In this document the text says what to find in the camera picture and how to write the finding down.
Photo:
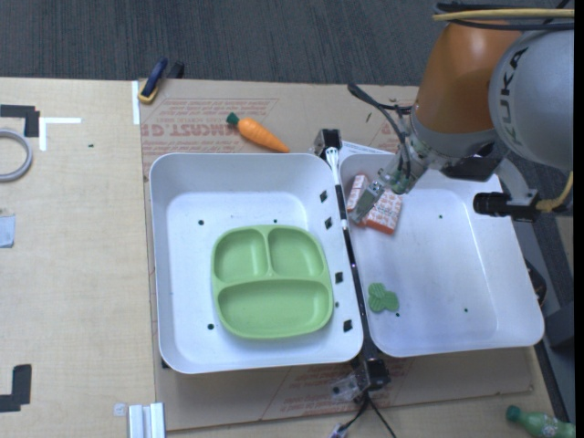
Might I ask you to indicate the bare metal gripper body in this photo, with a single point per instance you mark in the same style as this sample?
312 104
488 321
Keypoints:
407 164

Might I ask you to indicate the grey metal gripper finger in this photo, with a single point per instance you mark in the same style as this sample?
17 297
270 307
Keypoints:
366 203

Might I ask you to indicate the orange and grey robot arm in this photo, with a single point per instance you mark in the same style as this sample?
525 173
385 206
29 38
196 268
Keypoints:
461 89

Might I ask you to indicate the orange and white packet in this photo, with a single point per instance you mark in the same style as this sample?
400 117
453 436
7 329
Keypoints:
385 212

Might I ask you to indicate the thin black and white rod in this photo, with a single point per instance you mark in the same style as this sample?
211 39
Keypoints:
340 199

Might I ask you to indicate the green ridged slices toy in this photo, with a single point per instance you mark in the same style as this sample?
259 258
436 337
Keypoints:
382 298

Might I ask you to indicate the white plastic tray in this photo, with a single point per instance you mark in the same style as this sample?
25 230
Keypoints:
191 253
447 267

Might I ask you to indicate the brown cardboard board red print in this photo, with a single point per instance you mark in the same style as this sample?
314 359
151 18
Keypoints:
292 107

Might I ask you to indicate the orange carrot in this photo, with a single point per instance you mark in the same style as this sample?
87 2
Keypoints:
260 134

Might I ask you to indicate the green divided plate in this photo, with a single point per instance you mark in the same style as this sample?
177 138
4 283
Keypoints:
274 304

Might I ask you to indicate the green plastic bottle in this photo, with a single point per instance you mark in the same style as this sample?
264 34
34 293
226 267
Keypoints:
540 423

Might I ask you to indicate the black cylinder on white bracket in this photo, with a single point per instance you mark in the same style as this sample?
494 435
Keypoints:
493 204

